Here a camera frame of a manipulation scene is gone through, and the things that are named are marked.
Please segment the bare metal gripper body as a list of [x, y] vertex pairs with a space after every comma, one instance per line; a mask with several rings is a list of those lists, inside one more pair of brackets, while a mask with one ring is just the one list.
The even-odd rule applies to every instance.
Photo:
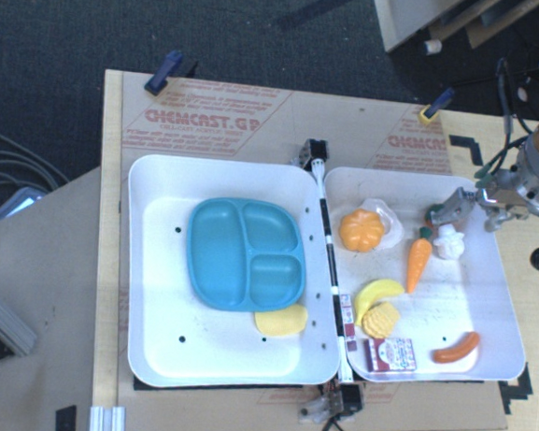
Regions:
[[539, 179], [521, 170], [500, 169], [476, 182], [476, 200], [490, 219], [539, 218]]

